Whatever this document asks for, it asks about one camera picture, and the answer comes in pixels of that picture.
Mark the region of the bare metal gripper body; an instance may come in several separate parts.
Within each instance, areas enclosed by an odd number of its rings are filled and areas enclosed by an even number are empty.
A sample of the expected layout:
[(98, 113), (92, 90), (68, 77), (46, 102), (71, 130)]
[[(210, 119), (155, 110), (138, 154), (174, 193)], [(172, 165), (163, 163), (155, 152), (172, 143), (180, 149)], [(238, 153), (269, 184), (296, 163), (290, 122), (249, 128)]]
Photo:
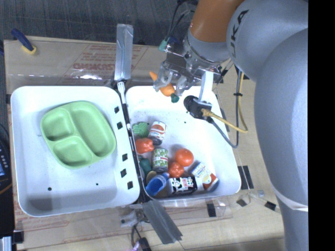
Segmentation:
[(182, 42), (176, 42), (174, 39), (162, 41), (160, 50), (166, 53), (166, 59), (161, 63), (160, 68), (165, 68), (172, 74), (171, 82), (182, 76), (193, 79), (193, 84), (202, 79), (205, 71), (213, 73), (214, 82), (222, 80), (221, 64), (222, 60), (214, 61), (212, 58), (206, 58), (200, 55), (188, 39)]

